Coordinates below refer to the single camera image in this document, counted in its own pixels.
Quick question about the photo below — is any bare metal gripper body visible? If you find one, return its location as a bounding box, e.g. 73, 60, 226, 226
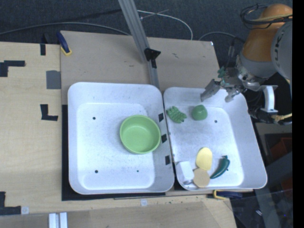
220, 67, 267, 95

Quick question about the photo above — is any green cup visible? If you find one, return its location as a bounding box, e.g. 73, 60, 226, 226
191, 104, 208, 121

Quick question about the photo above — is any green ribbed toy vegetable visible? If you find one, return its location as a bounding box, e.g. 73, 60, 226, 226
166, 105, 188, 124

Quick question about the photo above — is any white plastic tray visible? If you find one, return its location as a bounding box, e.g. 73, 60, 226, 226
67, 81, 175, 195
163, 86, 268, 191

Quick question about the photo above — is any yellow oval slice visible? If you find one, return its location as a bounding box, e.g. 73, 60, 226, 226
195, 147, 213, 171

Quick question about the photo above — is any green chili pepper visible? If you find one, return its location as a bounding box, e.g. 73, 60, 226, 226
209, 155, 231, 180

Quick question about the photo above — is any green bowl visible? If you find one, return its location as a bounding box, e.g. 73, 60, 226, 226
119, 114, 162, 155

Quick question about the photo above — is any white block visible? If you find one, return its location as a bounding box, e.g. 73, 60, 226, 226
178, 161, 195, 185

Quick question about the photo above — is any tan round biscuit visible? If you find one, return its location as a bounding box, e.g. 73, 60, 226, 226
192, 168, 211, 188

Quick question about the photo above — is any brown cardboard board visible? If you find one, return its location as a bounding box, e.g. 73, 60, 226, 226
60, 30, 254, 198

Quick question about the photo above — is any black cylinder on white bracket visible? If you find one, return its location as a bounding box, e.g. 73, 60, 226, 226
247, 85, 279, 124

